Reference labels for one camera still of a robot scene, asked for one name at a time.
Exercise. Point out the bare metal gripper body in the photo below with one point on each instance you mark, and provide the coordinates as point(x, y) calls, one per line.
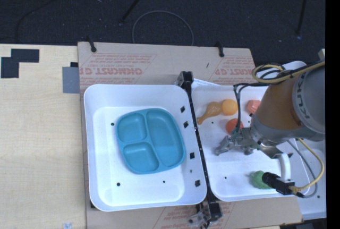
point(245, 139)

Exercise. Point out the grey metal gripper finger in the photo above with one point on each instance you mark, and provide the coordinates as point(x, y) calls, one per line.
point(222, 147)
point(248, 151)

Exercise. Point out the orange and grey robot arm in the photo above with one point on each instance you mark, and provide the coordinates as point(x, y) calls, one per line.
point(281, 105)

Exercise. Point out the thin black rod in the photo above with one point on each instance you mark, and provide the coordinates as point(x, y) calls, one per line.
point(200, 143)

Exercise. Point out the green toy broccoli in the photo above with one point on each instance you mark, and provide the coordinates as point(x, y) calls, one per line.
point(256, 180)

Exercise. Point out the orange ball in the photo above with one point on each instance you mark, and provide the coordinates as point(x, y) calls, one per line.
point(229, 107)

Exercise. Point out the orange toy chicken drumstick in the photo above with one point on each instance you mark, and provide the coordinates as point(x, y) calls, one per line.
point(211, 112)

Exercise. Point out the white plastic tray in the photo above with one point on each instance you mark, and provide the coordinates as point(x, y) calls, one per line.
point(231, 185)
point(106, 190)

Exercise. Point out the white printed paper slip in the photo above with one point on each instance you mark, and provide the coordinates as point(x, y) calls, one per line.
point(205, 82)

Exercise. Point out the blue divided plate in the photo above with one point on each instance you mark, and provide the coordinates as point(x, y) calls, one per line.
point(150, 140)

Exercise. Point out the brown cardboard board, red print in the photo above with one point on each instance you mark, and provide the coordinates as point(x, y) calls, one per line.
point(159, 68)

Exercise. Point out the black cylinder on white bracket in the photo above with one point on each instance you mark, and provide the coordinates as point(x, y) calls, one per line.
point(276, 182)

